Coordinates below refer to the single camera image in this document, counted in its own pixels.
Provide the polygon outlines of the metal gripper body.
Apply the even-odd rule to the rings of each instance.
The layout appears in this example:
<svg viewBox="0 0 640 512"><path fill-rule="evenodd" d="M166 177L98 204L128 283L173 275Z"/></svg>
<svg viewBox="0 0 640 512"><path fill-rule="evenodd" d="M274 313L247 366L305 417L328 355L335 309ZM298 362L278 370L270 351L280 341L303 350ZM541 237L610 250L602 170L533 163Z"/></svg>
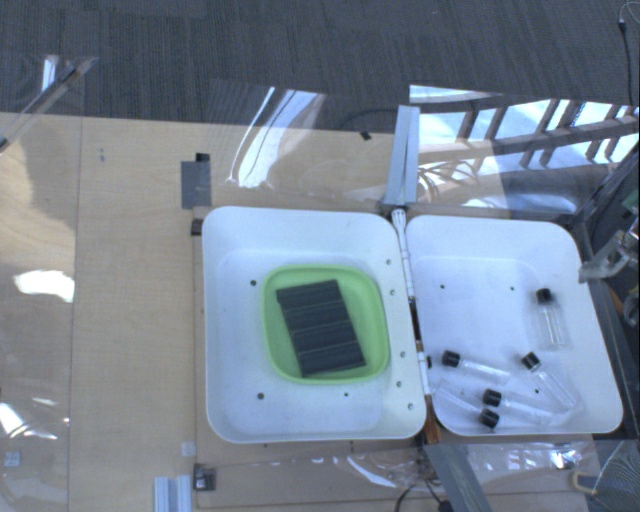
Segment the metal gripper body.
<svg viewBox="0 0 640 512"><path fill-rule="evenodd" d="M597 249L601 249L619 231L626 231L635 219L624 205L624 201L639 189L639 171L633 167L621 181L613 196L606 202L597 222Z"/></svg>

